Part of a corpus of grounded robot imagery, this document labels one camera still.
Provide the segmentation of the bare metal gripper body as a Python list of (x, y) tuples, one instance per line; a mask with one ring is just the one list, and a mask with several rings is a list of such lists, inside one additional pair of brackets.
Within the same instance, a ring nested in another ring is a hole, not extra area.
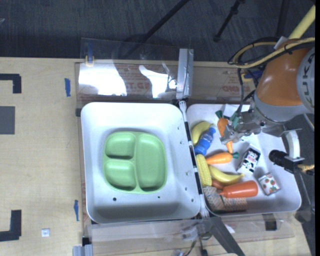
[(248, 111), (235, 113), (232, 128), (238, 134), (259, 134), (265, 124), (265, 120), (257, 110), (249, 109)]

